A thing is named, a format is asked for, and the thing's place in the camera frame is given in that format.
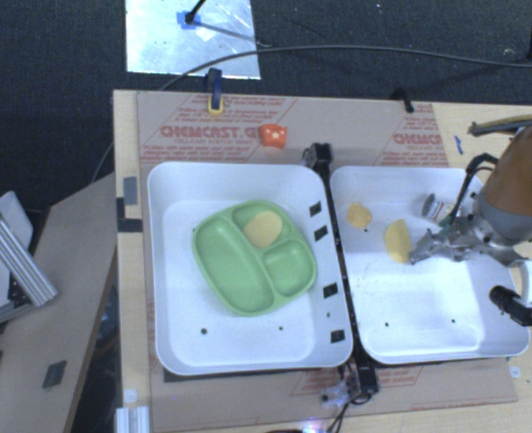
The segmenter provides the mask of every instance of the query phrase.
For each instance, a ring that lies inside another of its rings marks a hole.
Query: black fabric
[[[363,43],[519,60],[532,0],[251,0],[258,40],[273,46]],[[532,104],[532,70],[359,51],[264,55],[262,80],[225,92]],[[116,88],[168,77],[125,71],[124,0],[0,0],[0,195],[26,207],[85,187],[112,140]],[[200,78],[175,89],[197,91]],[[113,169],[112,157],[101,175]]]

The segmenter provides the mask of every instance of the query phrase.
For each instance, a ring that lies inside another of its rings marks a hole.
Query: yellow object
[[[243,234],[254,247],[263,249],[274,242],[282,232],[282,219],[269,210],[260,212],[244,227]]]
[[[220,107],[217,109],[212,108],[212,97],[208,97],[208,112],[211,116],[217,117],[224,112],[224,99],[220,98]]]
[[[352,226],[364,229],[372,221],[371,211],[359,203],[350,204],[346,212],[346,219]]]
[[[412,243],[410,242],[407,224],[403,219],[396,220],[386,229],[384,243],[386,244],[386,251],[392,260],[398,263],[409,262],[409,252],[412,250]]]

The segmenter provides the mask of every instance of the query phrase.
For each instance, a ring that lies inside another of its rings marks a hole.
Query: yellow clip
[[[212,97],[208,97],[208,112],[213,117],[218,117],[224,112],[224,99],[220,98],[220,107],[217,109],[212,108]]]

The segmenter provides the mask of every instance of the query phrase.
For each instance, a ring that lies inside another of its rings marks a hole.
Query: orange tag
[[[286,145],[286,134],[288,128],[276,124],[265,124],[258,128],[258,134],[262,141],[262,146],[273,146],[284,149]]]

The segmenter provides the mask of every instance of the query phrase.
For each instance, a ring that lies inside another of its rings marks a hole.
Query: wooden table
[[[135,91],[116,91],[114,94],[116,196],[119,200],[124,200],[124,182],[127,182],[128,177],[137,177],[137,186],[138,188],[140,187],[137,97],[138,92]],[[364,103],[364,100],[349,101]],[[464,168],[473,155],[481,152],[489,152],[497,156],[501,155],[509,143],[508,137],[504,135],[494,134],[480,138],[468,135],[466,131],[472,121],[485,122],[532,113],[531,106],[482,106],[439,103],[433,104],[432,108],[434,109],[449,166],[458,168]],[[457,137],[460,138],[460,146],[463,153],[459,152]],[[328,131],[327,140],[331,143],[333,142],[331,130]],[[128,409],[150,406],[152,401],[146,320],[148,310],[143,271],[143,237],[139,230],[132,230],[132,223],[139,224],[139,221],[136,222],[135,220],[142,219],[142,204],[144,204],[144,201],[138,190],[137,198],[133,203],[118,205],[118,217],[122,216],[123,222],[129,223],[118,233],[122,381],[124,407]],[[518,250],[532,257],[532,244],[522,245]],[[509,364],[515,368],[514,373],[517,373],[517,369],[520,373],[520,376],[514,379],[518,402],[353,416],[345,419],[343,431],[383,431],[385,433],[395,431],[454,432],[485,430],[517,433],[520,431],[532,431],[532,329],[530,348],[523,355],[512,358]],[[229,433],[265,432],[273,429],[304,428],[307,425],[305,421],[299,420],[277,425],[226,428],[221,431]]]

